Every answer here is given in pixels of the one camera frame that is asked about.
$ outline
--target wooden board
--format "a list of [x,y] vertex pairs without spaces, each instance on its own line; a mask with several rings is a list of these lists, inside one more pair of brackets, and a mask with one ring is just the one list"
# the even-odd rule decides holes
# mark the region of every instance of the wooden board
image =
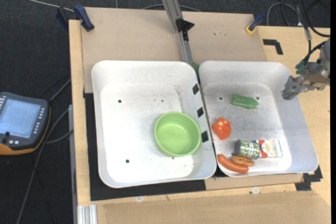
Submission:
[[98,212],[100,224],[331,223],[330,207],[313,191],[112,204]]
[[[92,92],[91,69],[101,60],[182,61],[180,38],[166,11],[91,8],[86,11],[94,30],[83,28],[85,92]],[[205,60],[265,61],[257,33],[245,28],[251,14],[183,12],[195,26],[188,32],[194,62]]]

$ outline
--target white tray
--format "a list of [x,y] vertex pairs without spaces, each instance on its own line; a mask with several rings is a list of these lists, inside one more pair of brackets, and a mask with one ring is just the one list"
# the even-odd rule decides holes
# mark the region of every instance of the white tray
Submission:
[[[120,188],[214,174],[216,157],[205,113],[198,117],[204,109],[191,66],[170,61],[101,61],[92,69],[92,83],[98,168],[106,185]],[[171,111],[188,114],[208,135],[190,156],[171,158],[156,145],[155,122]]]
[[[276,62],[207,61],[199,67],[201,87],[212,126],[219,117],[231,122],[231,135],[221,141],[212,134],[215,151],[230,157],[237,140],[276,139],[283,157],[259,158],[247,174],[228,170],[228,176],[308,173],[318,166],[317,154],[298,98],[284,100],[281,90],[289,70]],[[257,109],[231,105],[232,94],[258,98]]]

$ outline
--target blue clamp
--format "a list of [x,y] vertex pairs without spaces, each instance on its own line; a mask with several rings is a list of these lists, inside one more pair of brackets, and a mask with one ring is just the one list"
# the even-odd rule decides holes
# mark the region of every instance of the blue clamp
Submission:
[[81,25],[87,32],[94,29],[94,25],[91,23],[89,16],[82,5],[76,5],[73,11],[76,14],[77,18],[81,19]]
[[69,17],[64,12],[62,6],[57,8],[56,19],[66,31],[69,30]]
[[248,33],[248,34],[252,34],[255,29],[256,29],[256,26],[260,25],[262,20],[264,19],[264,15],[261,13],[258,15],[258,17],[254,20],[253,23],[249,24],[245,31]]

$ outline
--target black mat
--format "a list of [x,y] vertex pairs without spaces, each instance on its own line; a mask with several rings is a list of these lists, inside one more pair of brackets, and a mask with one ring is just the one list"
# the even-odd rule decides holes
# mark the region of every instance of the black mat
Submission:
[[105,185],[100,179],[98,172],[96,121],[94,117],[94,100],[92,93],[85,94],[85,106],[87,120],[91,200],[104,200],[144,195],[186,193],[191,191],[205,190],[204,180],[150,184],[127,188],[111,188]]

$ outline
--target food package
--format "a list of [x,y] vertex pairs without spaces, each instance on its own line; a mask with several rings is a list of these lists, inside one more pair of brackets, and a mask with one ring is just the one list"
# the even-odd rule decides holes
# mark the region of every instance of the food package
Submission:
[[278,140],[254,140],[260,146],[260,158],[280,158],[282,150]]
[[257,159],[260,156],[260,146],[256,142],[237,140],[235,144],[235,155]]

